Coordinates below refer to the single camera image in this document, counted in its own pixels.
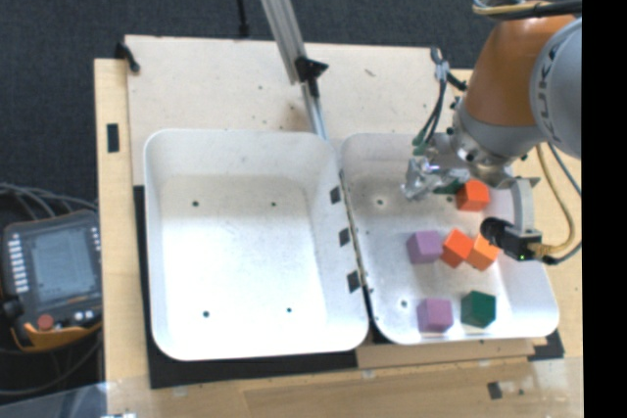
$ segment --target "wire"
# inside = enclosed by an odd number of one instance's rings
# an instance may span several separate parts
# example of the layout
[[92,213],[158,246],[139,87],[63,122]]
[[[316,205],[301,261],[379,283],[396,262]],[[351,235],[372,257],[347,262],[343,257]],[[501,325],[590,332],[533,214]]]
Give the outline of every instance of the wire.
[[19,390],[0,389],[0,396],[33,395],[33,394],[38,394],[40,392],[46,391],[46,390],[50,389],[51,387],[54,387],[55,385],[58,385],[59,383],[67,380],[73,373],[75,373],[78,369],[80,369],[80,367],[85,362],[87,362],[91,358],[91,356],[96,352],[96,350],[98,350],[98,348],[100,348],[101,346],[102,346],[102,340],[98,340],[94,344],[94,346],[91,347],[89,349],[89,351],[83,357],[81,357],[74,366],[72,366],[65,373],[63,373],[62,375],[58,376],[54,380],[51,380],[48,383],[45,383],[45,384],[40,385],[38,387],[31,387],[29,389],[19,389]]
[[[41,188],[23,187],[5,182],[0,182],[0,197],[15,198],[31,219],[38,219],[35,209],[42,210],[48,217],[59,215],[54,209],[55,204],[60,205],[65,212],[73,211],[72,204],[98,210],[96,204],[78,197],[59,195]],[[27,201],[34,203],[34,207],[30,206]]]
[[[565,164],[561,160],[559,154],[557,153],[557,151],[552,145],[550,145],[550,149],[555,159],[557,160],[557,163],[561,167],[562,171],[566,174],[566,176],[568,177],[568,180],[575,187],[578,195],[581,197],[581,189],[579,188],[579,185],[576,183],[576,181],[572,177],[572,174],[570,174],[570,171],[568,171]],[[553,177],[551,176],[551,173],[549,172],[549,168],[545,160],[544,152],[542,151],[542,148],[540,147],[539,144],[536,145],[536,152],[538,154],[538,160],[540,161],[540,166],[542,168],[542,171],[544,172],[545,177],[547,178],[547,181],[549,183],[549,186],[551,187],[551,190],[553,191],[554,196],[557,202],[559,203],[559,206],[561,207],[561,210],[568,222],[568,237],[562,244],[559,244],[559,245],[532,243],[532,244],[529,244],[528,248],[531,251],[533,251],[537,257],[541,258],[543,262],[547,264],[558,264],[564,261],[565,259],[568,259],[571,256],[575,255],[581,249],[582,242],[580,241],[571,251],[569,251],[566,255],[560,258],[549,256],[554,253],[559,253],[561,251],[564,251],[566,248],[568,248],[572,244],[572,242],[575,239],[575,222],[570,211],[568,210],[568,207],[566,206],[565,202],[561,198],[561,195],[559,194],[557,187],[555,186],[555,182],[553,180]]]
[[472,0],[472,12],[497,21],[523,20],[545,16],[577,15],[583,9],[582,0],[558,2],[528,0]]

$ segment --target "orange cube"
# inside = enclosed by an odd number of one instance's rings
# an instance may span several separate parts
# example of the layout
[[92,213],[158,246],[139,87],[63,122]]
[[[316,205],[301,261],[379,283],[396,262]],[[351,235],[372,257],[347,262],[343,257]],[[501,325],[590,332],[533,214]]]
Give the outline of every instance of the orange cube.
[[474,242],[466,234],[454,228],[442,244],[440,259],[452,268],[468,258]]
[[469,179],[455,197],[459,210],[480,211],[490,203],[490,189],[478,179]]
[[500,251],[501,248],[493,246],[483,235],[479,234],[474,240],[474,245],[466,261],[478,270],[483,271],[495,262]]

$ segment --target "black clip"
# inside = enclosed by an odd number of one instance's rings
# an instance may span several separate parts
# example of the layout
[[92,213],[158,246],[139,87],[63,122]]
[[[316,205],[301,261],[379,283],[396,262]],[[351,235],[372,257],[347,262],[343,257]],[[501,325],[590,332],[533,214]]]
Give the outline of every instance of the black clip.
[[294,62],[296,65],[296,71],[298,72],[298,77],[301,79],[301,82],[306,82],[310,87],[310,93],[315,98],[320,97],[320,91],[317,87],[317,78],[322,75],[322,73],[329,68],[329,65],[326,63],[316,62],[314,60],[309,60],[304,56],[300,56]]
[[130,49],[123,42],[118,42],[116,45],[116,58],[119,60],[128,60],[128,67],[133,73],[138,73],[140,68],[139,64],[135,61],[135,57],[133,53],[130,52]]

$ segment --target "black cable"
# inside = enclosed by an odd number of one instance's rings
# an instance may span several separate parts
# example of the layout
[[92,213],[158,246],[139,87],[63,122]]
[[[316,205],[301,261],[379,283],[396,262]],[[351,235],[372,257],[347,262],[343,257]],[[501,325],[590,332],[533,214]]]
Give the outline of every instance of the black cable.
[[431,60],[433,61],[433,63],[436,64],[436,66],[438,66],[438,69],[440,70],[440,73],[441,73],[437,75],[438,83],[440,84],[440,91],[438,93],[438,100],[436,101],[435,107],[433,108],[433,111],[431,112],[431,115],[429,116],[429,119],[427,120],[426,124],[422,128],[422,131],[424,131],[425,133],[424,141],[426,143],[431,141],[431,138],[433,137],[433,134],[435,133],[436,128],[438,127],[440,116],[442,115],[442,108],[444,106],[444,95],[446,93],[446,88],[447,88],[447,73],[448,73],[446,70],[448,66],[446,66],[445,68],[446,61],[441,57],[440,51],[436,47],[431,48]]
[[503,21],[543,18],[546,16],[576,15],[583,10],[582,0],[564,0],[551,4],[535,4],[534,7],[515,13],[494,15],[491,18]]
[[83,356],[81,357],[78,362],[69,370],[67,370],[64,374],[62,374],[61,376],[55,378],[54,380],[45,383],[43,385],[40,385],[38,387],[31,387],[29,389],[19,389],[19,390],[7,390],[7,389],[0,389],[0,396],[12,396],[12,397],[17,397],[17,396],[25,396],[25,395],[33,395],[33,394],[38,394],[40,392],[46,391],[48,389],[50,389],[51,387],[54,387],[55,385],[58,385],[61,382],[64,382],[65,380],[67,380],[73,373],[75,373],[78,369],[80,369],[80,367],[87,362],[91,356],[96,353],[96,350],[98,350],[98,348],[100,348],[102,346],[102,340],[98,340],[93,347],[91,347],[89,349],[89,351]]
[[33,208],[26,204],[25,199],[30,199],[32,202],[35,202],[36,206],[42,209],[46,215],[50,217],[58,215],[58,212],[51,206],[54,204],[60,204],[66,212],[73,211],[71,204],[76,204],[92,210],[98,209],[96,204],[90,203],[78,197],[59,195],[41,188],[23,187],[11,183],[0,182],[0,197],[3,196],[13,196],[32,219],[37,219],[37,217]]

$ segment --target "cube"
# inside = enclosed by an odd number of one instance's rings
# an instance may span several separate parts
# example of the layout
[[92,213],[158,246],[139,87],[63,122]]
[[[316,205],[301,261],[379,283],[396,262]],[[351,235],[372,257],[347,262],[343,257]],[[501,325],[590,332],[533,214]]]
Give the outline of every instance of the cube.
[[470,237],[454,228],[442,244],[440,259],[452,268],[457,268],[468,258],[473,244],[474,242]]
[[478,179],[469,179],[456,192],[459,210],[480,211],[490,204],[490,189]]
[[496,297],[473,290],[461,299],[462,323],[478,328],[485,328],[496,318]]
[[493,246],[483,235],[479,234],[474,240],[466,261],[477,270],[483,271],[496,261],[500,252],[501,248]]
[[442,254],[442,238],[435,230],[423,230],[411,234],[406,245],[413,264],[432,263]]
[[421,332],[444,333],[454,324],[451,301],[444,298],[425,298],[416,313]]

